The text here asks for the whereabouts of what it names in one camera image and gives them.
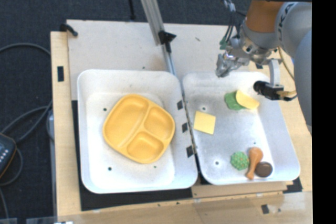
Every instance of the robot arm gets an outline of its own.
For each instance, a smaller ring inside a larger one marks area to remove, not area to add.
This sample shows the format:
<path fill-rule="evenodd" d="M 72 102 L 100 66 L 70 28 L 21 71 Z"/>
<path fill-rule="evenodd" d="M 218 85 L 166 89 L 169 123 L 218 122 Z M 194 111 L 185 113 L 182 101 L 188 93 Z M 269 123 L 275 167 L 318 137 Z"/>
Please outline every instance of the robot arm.
<path fill-rule="evenodd" d="M 277 78 L 271 53 L 281 48 L 294 63 L 296 93 L 311 132 L 311 16 L 312 0 L 252 0 L 235 37 L 222 44 L 216 75 L 225 77 L 250 61 L 270 67 L 270 83 L 257 82 L 255 90 L 272 100 L 291 100 Z"/>

